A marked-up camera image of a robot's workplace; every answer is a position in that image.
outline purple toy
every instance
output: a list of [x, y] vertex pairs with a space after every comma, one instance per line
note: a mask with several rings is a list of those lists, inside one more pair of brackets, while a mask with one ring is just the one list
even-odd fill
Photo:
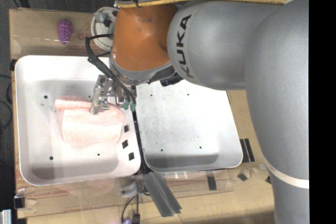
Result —
[[58, 38], [59, 41], [65, 45], [69, 42], [71, 34], [72, 34], [72, 23], [69, 20], [60, 20], [57, 23], [57, 30], [58, 30]]

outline white ring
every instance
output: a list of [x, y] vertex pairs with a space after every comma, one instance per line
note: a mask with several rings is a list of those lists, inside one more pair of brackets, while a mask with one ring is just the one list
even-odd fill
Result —
[[272, 172], [272, 174], [274, 174], [277, 178], [279, 178], [281, 181], [298, 187], [298, 188], [305, 188], [305, 189], [309, 189], [309, 179], [300, 179], [300, 178], [295, 178], [295, 177], [291, 177], [289, 175], [286, 175], [278, 170], [276, 170], [264, 157], [265, 160], [265, 164], [267, 166], [267, 168], [270, 170], [270, 172]]

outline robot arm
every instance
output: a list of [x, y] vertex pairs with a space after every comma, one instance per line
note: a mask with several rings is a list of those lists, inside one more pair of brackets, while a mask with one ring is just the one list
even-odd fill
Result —
[[274, 190], [275, 223], [309, 223], [309, 0], [198, 0], [178, 8], [129, 2], [134, 7], [121, 8], [115, 23], [115, 76], [129, 87], [185, 79], [245, 89]]
[[274, 190], [276, 224], [310, 219], [308, 11], [309, 0], [191, 3], [176, 13], [168, 35], [171, 63], [185, 80], [246, 89]]

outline white tray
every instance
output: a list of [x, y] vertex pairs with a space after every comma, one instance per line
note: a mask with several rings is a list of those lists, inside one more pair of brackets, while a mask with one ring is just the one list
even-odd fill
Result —
[[243, 153], [225, 91], [185, 80], [137, 87], [137, 117], [147, 165], [155, 172], [238, 166]]
[[[108, 64], [107, 58], [101, 59]], [[129, 131], [123, 130], [117, 143], [76, 146], [62, 140], [62, 113], [54, 108], [55, 99], [77, 95], [92, 101], [99, 74], [87, 57], [25, 56], [18, 60], [15, 76], [19, 159], [27, 182], [69, 183], [130, 176], [139, 170], [141, 159], [130, 110], [122, 110]], [[125, 140], [128, 146], [123, 148]]]

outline pink towel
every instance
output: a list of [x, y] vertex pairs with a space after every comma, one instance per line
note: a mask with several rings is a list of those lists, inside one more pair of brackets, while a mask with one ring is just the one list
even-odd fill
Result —
[[72, 144], [91, 144], [118, 141], [124, 125], [125, 115], [115, 105], [92, 115], [91, 102], [79, 97], [61, 97], [55, 101], [58, 111], [63, 111], [63, 140]]

